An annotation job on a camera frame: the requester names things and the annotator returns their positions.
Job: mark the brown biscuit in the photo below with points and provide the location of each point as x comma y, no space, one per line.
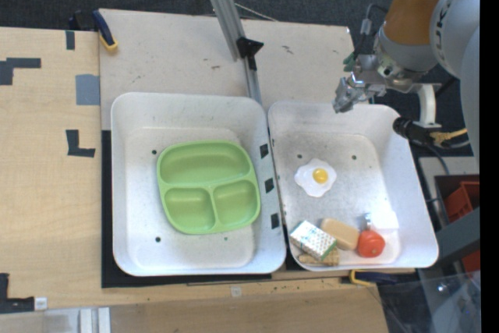
331,258

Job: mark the pale flat board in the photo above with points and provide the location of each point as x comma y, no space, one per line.
175,50

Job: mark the tan bread roll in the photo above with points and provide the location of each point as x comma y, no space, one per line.
341,233

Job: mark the white carton with green print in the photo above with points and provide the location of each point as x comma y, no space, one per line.
313,239

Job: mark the green divided plate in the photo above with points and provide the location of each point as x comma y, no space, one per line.
206,183

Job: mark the white plastic tray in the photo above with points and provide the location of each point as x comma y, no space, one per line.
187,249
351,128

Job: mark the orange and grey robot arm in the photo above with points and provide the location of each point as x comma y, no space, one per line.
413,15

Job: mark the orange-red tomato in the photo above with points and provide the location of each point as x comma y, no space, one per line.
370,243

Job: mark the white and yellow fried egg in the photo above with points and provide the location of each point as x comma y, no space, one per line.
316,177

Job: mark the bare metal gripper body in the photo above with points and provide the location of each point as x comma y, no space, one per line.
368,68

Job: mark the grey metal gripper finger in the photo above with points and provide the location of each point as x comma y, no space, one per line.
361,94
342,97

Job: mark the black cylinder on white bracket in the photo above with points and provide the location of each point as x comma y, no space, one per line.
413,130

